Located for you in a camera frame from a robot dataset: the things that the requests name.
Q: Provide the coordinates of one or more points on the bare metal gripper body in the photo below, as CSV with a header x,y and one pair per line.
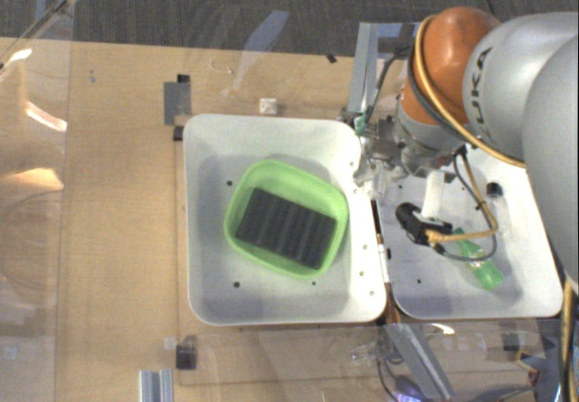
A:
x,y
385,146

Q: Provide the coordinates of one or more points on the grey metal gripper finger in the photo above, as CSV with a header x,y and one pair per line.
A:
x,y
384,183
364,176

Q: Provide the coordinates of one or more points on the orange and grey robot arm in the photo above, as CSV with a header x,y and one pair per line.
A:
x,y
511,88

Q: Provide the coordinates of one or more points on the black ribbed rectangular tray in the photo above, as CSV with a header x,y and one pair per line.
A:
x,y
285,228

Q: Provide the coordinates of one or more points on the clear plastic bottle black cap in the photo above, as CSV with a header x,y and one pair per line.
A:
x,y
494,189

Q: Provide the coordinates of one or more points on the white plastic tray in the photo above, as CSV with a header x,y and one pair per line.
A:
x,y
208,228
434,287

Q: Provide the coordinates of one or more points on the green plastic bowl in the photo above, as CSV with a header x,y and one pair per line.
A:
x,y
240,210

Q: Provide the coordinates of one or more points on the green plastic bottle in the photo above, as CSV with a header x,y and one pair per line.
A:
x,y
486,273

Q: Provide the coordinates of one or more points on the black cylinder on white bracket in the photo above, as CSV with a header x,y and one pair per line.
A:
x,y
418,223

